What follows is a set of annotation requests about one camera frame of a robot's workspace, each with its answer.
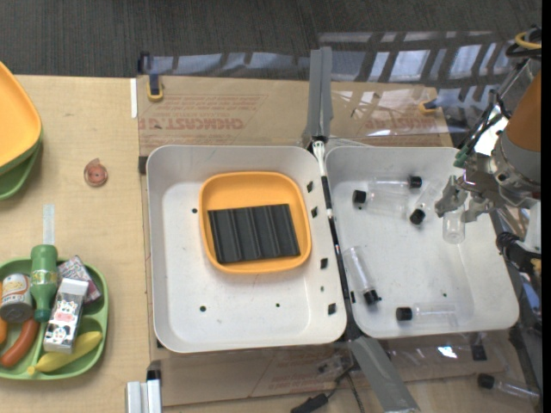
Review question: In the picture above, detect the clear plastic bottle black cap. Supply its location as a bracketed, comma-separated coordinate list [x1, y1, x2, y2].
[409, 178, 445, 226]
[476, 373, 540, 404]
[369, 175, 424, 194]
[395, 302, 459, 327]
[342, 245, 383, 306]
[351, 188, 411, 219]

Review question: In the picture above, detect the orange and white can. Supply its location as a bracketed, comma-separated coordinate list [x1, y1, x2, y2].
[0, 273, 35, 324]

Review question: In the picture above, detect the pink doughnut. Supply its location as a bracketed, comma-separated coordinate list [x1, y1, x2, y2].
[83, 157, 109, 188]

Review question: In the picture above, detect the purple packet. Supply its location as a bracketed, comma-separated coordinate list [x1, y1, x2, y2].
[57, 255, 102, 305]

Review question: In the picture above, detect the brown cardboard board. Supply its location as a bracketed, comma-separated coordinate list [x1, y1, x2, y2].
[136, 74, 510, 407]

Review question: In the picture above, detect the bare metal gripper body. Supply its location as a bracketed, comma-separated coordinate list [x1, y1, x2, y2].
[458, 144, 540, 208]

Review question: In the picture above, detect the red sausage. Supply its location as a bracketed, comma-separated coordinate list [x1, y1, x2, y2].
[0, 318, 41, 369]

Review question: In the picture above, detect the yellow banana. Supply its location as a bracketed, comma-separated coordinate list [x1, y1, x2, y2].
[27, 330, 104, 375]

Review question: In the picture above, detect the orange square plate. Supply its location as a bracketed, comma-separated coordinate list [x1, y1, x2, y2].
[198, 170, 313, 274]

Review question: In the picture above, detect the white plastic tray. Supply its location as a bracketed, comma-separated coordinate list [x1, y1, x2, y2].
[323, 145, 521, 340]
[145, 144, 349, 355]

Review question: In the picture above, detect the black cylinder on white bracket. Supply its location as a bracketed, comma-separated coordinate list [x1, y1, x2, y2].
[495, 200, 542, 274]

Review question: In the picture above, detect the white cow print carton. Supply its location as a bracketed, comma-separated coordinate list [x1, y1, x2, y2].
[42, 277, 90, 354]

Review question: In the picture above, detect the green bottle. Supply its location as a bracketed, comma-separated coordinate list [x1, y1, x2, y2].
[29, 243, 59, 324]

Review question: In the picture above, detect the green divided plate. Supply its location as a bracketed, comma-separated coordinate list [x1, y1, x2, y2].
[0, 256, 110, 381]
[0, 132, 45, 201]

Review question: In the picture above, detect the clear plastic bottle without cap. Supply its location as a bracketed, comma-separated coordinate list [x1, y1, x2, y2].
[442, 204, 467, 245]

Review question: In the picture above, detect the black ribbed rack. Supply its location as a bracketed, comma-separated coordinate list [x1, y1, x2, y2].
[207, 203, 301, 265]

